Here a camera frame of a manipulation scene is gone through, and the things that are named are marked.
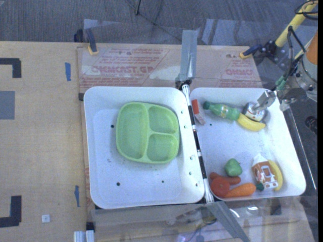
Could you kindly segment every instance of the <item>orange carrot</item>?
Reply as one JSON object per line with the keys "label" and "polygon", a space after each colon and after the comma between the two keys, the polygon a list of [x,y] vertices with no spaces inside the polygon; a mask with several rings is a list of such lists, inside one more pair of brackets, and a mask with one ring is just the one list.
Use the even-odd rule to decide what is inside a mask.
{"label": "orange carrot", "polygon": [[226,195],[228,197],[251,196],[256,191],[256,186],[253,183],[244,183],[236,188],[231,189]]}
{"label": "orange carrot", "polygon": [[222,176],[218,173],[211,172],[210,173],[210,179],[213,180],[217,177],[223,177],[226,181],[229,182],[231,185],[237,185],[238,183],[241,182],[241,178],[239,176]]}

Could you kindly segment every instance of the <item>banana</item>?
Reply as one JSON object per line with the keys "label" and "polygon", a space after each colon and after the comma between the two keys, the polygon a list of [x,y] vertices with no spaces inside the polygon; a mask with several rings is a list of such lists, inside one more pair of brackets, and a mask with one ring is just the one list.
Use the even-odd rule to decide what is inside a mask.
{"label": "banana", "polygon": [[244,114],[239,115],[237,122],[242,125],[244,128],[249,129],[251,131],[260,131],[265,128],[266,124],[253,121],[247,118]]}
{"label": "banana", "polygon": [[278,182],[278,187],[274,188],[274,190],[278,191],[283,185],[282,172],[281,172],[281,170],[279,169],[279,167],[277,166],[277,164],[274,161],[269,159],[268,162],[271,165],[271,167],[273,169],[273,174],[276,176],[277,182]]}

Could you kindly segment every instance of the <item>green plate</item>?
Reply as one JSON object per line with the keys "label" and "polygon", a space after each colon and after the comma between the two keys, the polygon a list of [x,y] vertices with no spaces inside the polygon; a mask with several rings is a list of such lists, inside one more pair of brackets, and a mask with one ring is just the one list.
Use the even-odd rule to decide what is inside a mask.
{"label": "green plate", "polygon": [[127,159],[167,163],[177,156],[179,141],[178,119],[170,109],[143,102],[130,102],[120,109],[116,144]]}

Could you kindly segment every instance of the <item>tomato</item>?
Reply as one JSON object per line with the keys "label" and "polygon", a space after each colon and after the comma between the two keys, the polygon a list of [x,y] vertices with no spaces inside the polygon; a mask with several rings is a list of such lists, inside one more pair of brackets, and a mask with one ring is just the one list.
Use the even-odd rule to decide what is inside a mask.
{"label": "tomato", "polygon": [[230,183],[223,177],[213,179],[210,185],[211,191],[218,197],[224,197],[230,190]]}

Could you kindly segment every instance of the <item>white tray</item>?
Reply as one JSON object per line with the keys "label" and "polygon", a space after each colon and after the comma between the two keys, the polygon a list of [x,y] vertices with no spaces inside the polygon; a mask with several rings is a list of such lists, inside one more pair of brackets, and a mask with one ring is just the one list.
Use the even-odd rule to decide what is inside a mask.
{"label": "white tray", "polygon": [[[264,91],[254,88],[197,88],[191,92],[190,98],[197,99],[201,105],[208,100],[234,105],[242,110],[248,102],[256,103]],[[235,158],[243,169],[241,184],[254,183],[252,159],[258,153],[275,161],[283,173],[284,183],[279,191],[256,191],[251,197],[228,198],[226,201],[299,196],[305,191],[305,177],[279,105],[276,99],[268,108],[267,126],[259,132],[246,130],[237,122],[216,116],[210,110],[205,110],[206,124],[196,124],[208,177],[211,172],[225,175],[226,162]]]}
{"label": "white tray", "polygon": [[[166,106],[179,119],[180,149],[167,164],[134,162],[116,147],[119,109],[139,101]],[[84,95],[90,193],[104,209],[198,202],[204,184],[185,96],[174,88],[93,87]]]}

